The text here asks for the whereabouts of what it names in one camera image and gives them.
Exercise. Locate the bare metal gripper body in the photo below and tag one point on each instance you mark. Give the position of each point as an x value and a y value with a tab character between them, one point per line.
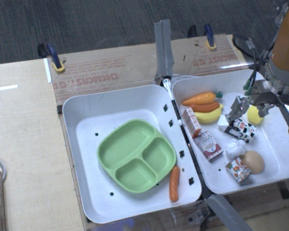
263	92

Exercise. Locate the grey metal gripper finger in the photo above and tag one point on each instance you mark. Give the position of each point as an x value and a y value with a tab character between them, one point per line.
238	108
266	109

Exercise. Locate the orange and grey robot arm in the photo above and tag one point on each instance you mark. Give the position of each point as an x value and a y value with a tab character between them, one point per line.
285	41

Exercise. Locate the yellow lemon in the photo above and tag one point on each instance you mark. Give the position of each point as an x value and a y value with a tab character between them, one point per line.
254	116

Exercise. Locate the black and white cow-print carton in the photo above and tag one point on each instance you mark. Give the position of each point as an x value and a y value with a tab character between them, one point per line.
244	130

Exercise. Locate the yellow banana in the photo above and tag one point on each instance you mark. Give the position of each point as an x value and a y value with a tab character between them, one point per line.
208	117

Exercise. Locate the orange sausage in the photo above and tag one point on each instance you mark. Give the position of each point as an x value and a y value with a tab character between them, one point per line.
206	108
174	185

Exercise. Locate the orange carrot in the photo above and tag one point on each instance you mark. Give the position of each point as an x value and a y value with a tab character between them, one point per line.
201	98

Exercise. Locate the white crumpled lump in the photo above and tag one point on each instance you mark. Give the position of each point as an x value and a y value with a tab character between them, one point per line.
234	149

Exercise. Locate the white plastic tray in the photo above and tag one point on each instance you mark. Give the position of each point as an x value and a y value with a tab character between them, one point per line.
91	158
278	151

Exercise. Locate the red and white carton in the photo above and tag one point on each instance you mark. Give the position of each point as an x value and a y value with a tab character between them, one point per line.
208	146

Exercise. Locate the orange and white carton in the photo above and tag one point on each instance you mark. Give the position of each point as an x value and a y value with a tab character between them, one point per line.
192	123

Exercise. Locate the tan egg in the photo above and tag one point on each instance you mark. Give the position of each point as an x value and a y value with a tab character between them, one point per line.
254	162

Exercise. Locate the white carton with orange print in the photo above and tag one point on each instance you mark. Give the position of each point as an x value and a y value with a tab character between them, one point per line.
237	171

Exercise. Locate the brown cardboard board red print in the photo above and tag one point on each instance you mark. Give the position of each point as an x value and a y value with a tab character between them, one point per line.
126	71

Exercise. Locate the green divided plate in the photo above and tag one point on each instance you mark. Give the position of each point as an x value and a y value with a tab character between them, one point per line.
128	150

